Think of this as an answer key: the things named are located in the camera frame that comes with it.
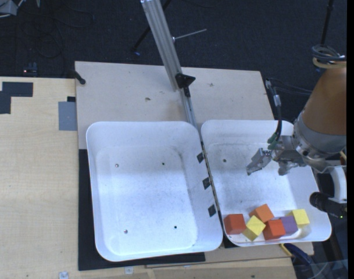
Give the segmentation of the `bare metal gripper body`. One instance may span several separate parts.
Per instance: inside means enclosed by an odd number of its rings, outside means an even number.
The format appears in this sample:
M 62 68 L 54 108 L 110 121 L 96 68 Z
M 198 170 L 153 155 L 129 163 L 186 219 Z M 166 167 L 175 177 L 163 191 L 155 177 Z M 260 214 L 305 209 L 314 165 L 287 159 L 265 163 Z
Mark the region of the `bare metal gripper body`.
M 309 166 L 316 171 L 326 171 L 328 168 L 328 153 L 313 147 L 303 138 L 294 135 L 282 135 L 270 143 L 273 161 L 293 161 L 298 167 Z

